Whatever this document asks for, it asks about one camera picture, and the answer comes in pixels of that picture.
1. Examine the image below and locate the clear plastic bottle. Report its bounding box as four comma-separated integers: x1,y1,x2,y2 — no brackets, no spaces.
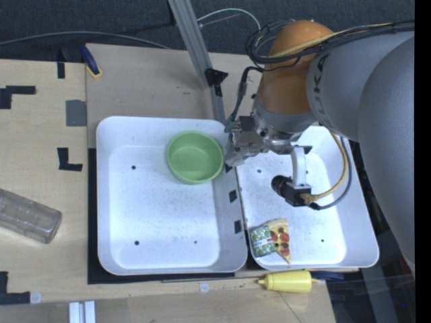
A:
0,188,63,245

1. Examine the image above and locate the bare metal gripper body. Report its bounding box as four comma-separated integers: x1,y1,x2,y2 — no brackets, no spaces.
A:
224,115,304,168

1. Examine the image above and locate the pale wood board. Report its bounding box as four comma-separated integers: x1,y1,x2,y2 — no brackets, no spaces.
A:
86,42,363,303

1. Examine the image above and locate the green dotted packet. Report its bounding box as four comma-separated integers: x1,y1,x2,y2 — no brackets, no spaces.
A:
248,225,275,258

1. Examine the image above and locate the black cylinder on white bracket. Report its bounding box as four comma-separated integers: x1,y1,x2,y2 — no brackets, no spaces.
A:
271,145,313,208

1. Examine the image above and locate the green bowl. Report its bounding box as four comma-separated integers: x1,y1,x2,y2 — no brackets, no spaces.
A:
166,131,225,185

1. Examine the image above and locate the white plastic tray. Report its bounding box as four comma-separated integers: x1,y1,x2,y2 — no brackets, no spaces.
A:
96,115,248,277
234,124,380,271

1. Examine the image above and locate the toy pizza slice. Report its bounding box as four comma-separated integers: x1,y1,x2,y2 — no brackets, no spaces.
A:
267,218,292,265

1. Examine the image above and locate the yellow squeeze bottle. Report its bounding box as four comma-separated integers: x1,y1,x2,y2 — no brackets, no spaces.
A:
257,269,321,294

